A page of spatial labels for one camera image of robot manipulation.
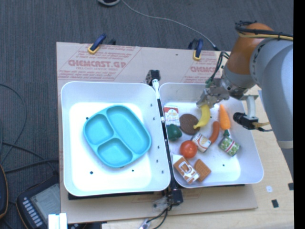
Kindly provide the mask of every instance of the yellow banana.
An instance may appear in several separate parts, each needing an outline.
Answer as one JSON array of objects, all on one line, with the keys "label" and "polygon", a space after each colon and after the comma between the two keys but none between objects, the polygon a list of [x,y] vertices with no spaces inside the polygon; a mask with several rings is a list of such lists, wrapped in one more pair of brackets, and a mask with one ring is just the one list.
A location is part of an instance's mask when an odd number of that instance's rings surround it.
[{"label": "yellow banana", "polygon": [[209,105],[205,104],[205,105],[202,105],[200,108],[201,108],[201,117],[200,117],[200,120],[198,121],[198,123],[193,126],[194,129],[205,126],[206,124],[209,123],[209,120],[210,120],[211,112],[210,112]]}]

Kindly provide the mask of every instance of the orange object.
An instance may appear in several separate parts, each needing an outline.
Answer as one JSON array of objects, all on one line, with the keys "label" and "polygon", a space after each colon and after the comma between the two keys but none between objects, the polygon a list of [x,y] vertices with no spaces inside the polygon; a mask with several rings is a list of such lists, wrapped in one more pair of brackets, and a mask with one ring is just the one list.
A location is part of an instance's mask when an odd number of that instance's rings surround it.
[{"label": "orange object", "polygon": [[211,173],[210,168],[201,159],[196,161],[194,169],[199,174],[198,181],[200,182],[203,182],[203,180]]},{"label": "orange object", "polygon": [[180,175],[183,176],[188,184],[191,184],[199,178],[198,172],[181,155],[173,155],[173,166],[180,173]]},{"label": "orange object", "polygon": [[231,121],[226,109],[222,104],[219,106],[219,123],[220,127],[225,131],[224,135],[228,135],[227,130],[231,128]]},{"label": "orange object", "polygon": [[[247,29],[273,31],[269,26],[261,23],[253,23]],[[250,75],[250,58],[256,46],[264,38],[239,37],[230,53],[227,62],[228,69],[235,74]]]},{"label": "orange object", "polygon": [[184,141],[180,146],[180,154],[184,158],[194,158],[197,154],[197,145],[191,140]]},{"label": "orange object", "polygon": [[211,144],[216,141],[219,135],[219,129],[220,129],[220,124],[218,121],[213,122],[213,132],[212,135],[210,136],[209,140],[211,141]]}]

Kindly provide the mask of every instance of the black sticker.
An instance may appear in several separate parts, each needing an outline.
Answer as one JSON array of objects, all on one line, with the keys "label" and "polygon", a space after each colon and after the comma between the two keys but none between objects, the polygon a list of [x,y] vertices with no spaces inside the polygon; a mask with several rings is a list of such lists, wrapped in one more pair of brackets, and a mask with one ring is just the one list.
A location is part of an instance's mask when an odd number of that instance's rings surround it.
[{"label": "black sticker", "polygon": [[294,189],[294,183],[288,183],[288,187],[289,187],[289,190],[293,190]]},{"label": "black sticker", "polygon": [[273,208],[277,208],[278,207],[278,202],[276,199],[271,200],[272,204],[273,204]]}]

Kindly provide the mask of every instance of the toy green pepper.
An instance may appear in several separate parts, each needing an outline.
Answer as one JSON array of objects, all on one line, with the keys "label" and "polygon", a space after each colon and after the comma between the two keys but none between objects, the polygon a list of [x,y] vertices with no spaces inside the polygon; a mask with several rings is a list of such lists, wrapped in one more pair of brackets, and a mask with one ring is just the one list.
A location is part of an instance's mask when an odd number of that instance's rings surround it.
[{"label": "toy green pepper", "polygon": [[175,141],[182,136],[182,131],[177,125],[174,124],[167,125],[166,130],[167,130],[167,137],[171,141]]}]

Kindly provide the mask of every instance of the blue divided plate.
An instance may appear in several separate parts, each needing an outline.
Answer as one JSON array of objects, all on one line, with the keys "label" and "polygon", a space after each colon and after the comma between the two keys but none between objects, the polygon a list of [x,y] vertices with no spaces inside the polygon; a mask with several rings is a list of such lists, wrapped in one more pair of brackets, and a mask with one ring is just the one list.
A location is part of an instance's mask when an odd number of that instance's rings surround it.
[{"label": "blue divided plate", "polygon": [[110,106],[91,116],[83,133],[98,158],[114,168],[138,159],[152,144],[145,126],[123,105]]}]

